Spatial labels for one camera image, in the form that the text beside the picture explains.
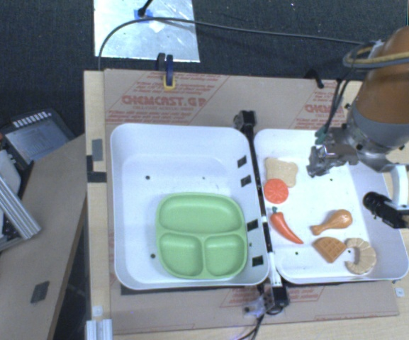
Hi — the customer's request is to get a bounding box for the thin black and white rod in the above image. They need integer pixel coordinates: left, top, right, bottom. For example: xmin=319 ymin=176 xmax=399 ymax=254
xmin=245 ymin=125 xmax=281 ymax=287

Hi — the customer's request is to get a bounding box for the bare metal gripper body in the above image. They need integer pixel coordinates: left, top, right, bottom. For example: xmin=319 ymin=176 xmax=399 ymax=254
xmin=323 ymin=127 xmax=393 ymax=171

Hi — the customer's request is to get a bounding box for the beige toy bread slice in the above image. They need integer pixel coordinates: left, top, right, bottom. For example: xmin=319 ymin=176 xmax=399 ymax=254
xmin=264 ymin=157 xmax=299 ymax=188

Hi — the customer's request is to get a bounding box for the black cylinder on white bracket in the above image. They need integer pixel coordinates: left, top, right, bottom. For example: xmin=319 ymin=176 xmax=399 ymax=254
xmin=362 ymin=162 xmax=409 ymax=230

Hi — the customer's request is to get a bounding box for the brown toy chicken drumstick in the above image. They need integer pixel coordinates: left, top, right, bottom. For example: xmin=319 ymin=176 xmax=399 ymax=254
xmin=310 ymin=209 xmax=354 ymax=237

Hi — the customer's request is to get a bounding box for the orange toy carrot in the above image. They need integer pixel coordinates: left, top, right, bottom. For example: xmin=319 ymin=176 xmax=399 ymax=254
xmin=269 ymin=206 xmax=305 ymax=245

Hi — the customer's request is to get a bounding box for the beige toy croissant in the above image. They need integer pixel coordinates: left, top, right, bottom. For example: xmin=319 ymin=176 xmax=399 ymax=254
xmin=343 ymin=237 xmax=378 ymax=276

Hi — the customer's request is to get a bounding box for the orange toy orange slice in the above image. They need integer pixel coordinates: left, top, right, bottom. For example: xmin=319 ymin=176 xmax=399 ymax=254
xmin=263 ymin=178 xmax=291 ymax=205

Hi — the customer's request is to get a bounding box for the green divided plate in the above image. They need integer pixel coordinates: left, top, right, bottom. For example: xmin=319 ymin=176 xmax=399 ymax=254
xmin=155 ymin=192 xmax=250 ymax=281

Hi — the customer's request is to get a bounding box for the brown toy waffle piece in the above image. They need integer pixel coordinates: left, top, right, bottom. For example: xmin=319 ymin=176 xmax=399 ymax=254
xmin=313 ymin=236 xmax=349 ymax=264

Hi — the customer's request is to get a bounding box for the brown cardboard board red print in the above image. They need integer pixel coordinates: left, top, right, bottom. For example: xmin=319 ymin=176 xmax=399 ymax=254
xmin=102 ymin=68 xmax=400 ymax=336

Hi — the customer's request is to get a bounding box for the white plastic tray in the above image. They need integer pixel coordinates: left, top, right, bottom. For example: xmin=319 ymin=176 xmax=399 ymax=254
xmin=109 ymin=123 xmax=271 ymax=291
xmin=253 ymin=128 xmax=409 ymax=285

